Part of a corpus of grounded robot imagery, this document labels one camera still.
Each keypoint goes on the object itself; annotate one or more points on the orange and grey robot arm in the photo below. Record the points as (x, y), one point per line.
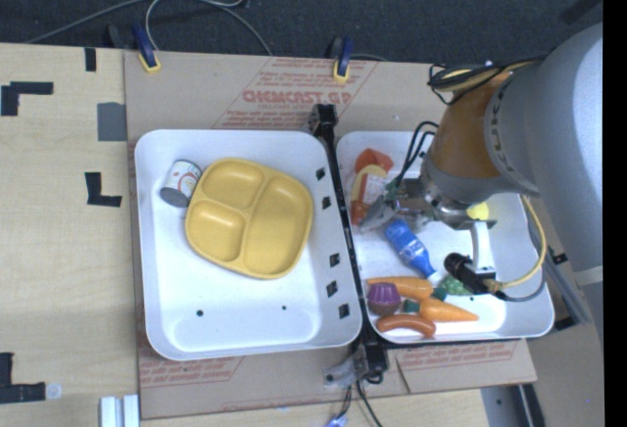
(544, 131)

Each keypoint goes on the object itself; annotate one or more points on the black cylinder on white bracket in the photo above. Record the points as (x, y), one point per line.
(480, 244)

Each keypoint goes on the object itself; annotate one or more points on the white plastic tray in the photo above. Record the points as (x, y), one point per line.
(235, 317)
(509, 244)

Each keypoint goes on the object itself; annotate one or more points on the thin black rod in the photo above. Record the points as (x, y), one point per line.
(346, 224)

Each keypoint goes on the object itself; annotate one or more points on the orange and yellow packet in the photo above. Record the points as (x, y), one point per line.
(370, 182)

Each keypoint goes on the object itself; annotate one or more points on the green grapes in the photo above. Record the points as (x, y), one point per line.
(453, 287)

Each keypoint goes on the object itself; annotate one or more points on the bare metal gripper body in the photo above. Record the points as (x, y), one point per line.
(420, 204)

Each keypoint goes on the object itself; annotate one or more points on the white can with orange print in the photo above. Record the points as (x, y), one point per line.
(182, 177)

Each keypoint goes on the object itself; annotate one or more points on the orange carrot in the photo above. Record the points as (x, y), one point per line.
(443, 311)
(406, 285)

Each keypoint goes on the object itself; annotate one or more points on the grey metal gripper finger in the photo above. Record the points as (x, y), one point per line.
(378, 216)

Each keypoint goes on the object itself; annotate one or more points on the yellow round toy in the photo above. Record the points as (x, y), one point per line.
(478, 211)

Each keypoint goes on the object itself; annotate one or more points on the orange sausage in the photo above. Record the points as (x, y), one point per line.
(406, 325)

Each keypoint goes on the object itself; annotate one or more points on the yellow divided plate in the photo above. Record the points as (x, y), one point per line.
(250, 217)

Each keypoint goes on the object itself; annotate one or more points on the brown cardboard board red print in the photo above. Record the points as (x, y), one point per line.
(206, 87)

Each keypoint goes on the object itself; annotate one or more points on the blue bottle with white cap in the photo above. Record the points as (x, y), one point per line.
(409, 246)

